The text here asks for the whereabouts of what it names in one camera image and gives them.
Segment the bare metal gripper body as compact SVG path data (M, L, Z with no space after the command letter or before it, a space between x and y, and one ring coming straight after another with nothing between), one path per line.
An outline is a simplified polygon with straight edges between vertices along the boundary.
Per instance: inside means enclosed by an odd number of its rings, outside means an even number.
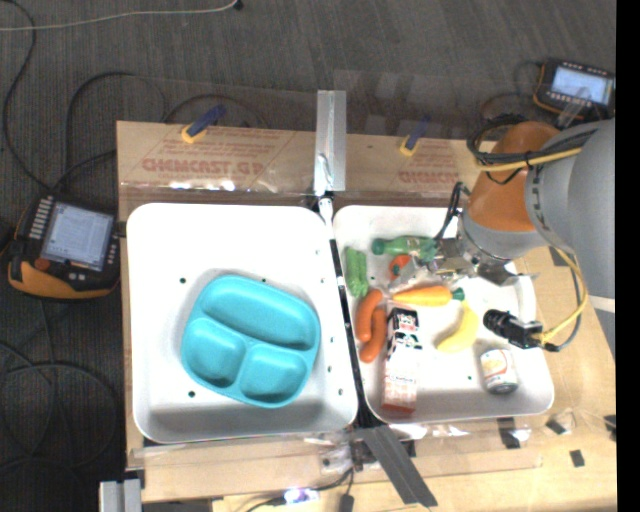
M509 263L487 254L465 238L444 238L438 241L433 272L451 278L510 278L511 272L506 268Z

